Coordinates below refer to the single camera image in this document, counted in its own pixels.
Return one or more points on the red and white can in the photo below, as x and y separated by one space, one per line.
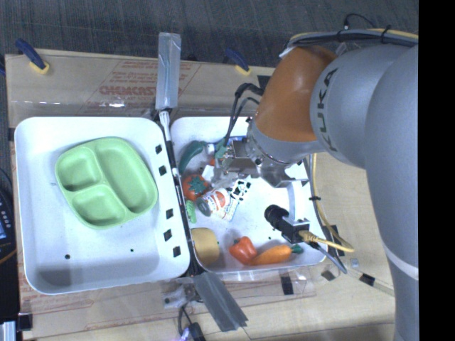
215 201

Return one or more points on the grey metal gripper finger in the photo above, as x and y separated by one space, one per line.
221 163
221 179

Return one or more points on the small blue and white bottle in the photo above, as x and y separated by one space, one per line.
211 147

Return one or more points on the green leafy vegetable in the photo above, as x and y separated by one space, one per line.
192 211

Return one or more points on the orange carrot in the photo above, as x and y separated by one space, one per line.
272 255

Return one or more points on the orange tomato with green top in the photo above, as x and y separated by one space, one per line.
195 187

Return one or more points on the white carton with black spots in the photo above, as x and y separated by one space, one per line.
236 199

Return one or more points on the black cylinder on white bracket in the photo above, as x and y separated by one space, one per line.
288 227

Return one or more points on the orange bell pepper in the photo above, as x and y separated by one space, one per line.
242 250

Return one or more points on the tan round bread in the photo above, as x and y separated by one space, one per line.
205 245

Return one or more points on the green divided plate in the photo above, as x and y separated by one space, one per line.
106 179

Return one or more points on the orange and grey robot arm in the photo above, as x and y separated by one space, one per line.
355 101

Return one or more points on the white plastic tray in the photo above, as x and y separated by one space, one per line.
256 222
106 261

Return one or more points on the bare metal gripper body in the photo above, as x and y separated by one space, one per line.
245 160

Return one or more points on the brown cardboard board red print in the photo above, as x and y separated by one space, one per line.
106 84

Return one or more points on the dark green chili pepper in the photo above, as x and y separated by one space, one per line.
190 153

